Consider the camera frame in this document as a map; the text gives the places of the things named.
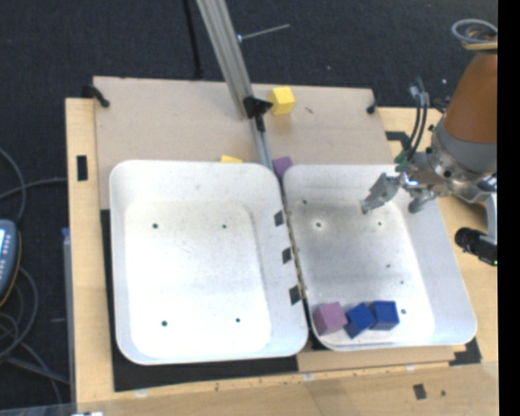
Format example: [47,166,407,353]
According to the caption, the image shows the black cylinder on white bracket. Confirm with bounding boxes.
[454,175,498,267]

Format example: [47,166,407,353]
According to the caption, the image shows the blue cube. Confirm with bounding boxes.
[368,300,401,332]
[343,302,379,340]

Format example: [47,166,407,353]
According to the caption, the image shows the purple cube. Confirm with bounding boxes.
[271,155,295,181]
[311,301,349,337]

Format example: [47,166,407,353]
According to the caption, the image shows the white plastic tray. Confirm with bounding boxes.
[281,163,478,353]
[108,159,310,367]

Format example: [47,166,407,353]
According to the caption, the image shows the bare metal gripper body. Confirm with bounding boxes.
[398,143,498,204]

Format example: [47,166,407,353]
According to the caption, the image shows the brown cardboard board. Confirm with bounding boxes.
[92,75,457,374]

